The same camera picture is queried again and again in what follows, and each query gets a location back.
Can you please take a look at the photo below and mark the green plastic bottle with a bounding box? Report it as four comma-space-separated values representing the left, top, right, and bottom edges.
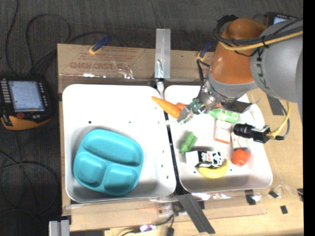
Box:
208, 108, 240, 124

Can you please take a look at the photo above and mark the white plastic tray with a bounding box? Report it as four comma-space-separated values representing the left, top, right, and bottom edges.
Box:
62, 84, 177, 203
163, 85, 273, 194

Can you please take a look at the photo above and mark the blue divided plate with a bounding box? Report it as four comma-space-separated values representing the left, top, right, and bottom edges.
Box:
72, 128, 145, 198

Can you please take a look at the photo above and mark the brown cardboard board, red print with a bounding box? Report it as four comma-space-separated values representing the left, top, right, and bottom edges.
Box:
57, 43, 284, 216

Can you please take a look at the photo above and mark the yellow banana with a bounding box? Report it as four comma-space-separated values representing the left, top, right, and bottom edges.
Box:
197, 159, 230, 179

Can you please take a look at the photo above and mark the cow print milk carton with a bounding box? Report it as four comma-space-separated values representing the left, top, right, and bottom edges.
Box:
185, 150, 223, 169

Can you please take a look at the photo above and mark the orange carrot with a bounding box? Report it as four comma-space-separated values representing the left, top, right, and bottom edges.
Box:
151, 95, 183, 119

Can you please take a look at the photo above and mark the small white and orange carton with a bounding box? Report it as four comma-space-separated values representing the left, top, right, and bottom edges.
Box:
230, 131, 249, 149

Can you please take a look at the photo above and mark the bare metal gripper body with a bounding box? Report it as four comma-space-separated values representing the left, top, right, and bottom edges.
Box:
188, 86, 222, 115

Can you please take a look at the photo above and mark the black cylinder on white bracket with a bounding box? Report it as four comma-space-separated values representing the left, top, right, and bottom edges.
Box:
221, 99, 272, 144

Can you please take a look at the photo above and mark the red bell pepper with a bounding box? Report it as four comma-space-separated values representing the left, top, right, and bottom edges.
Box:
231, 148, 251, 167

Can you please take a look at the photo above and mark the green broccoli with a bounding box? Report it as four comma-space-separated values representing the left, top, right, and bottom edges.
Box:
180, 131, 198, 155

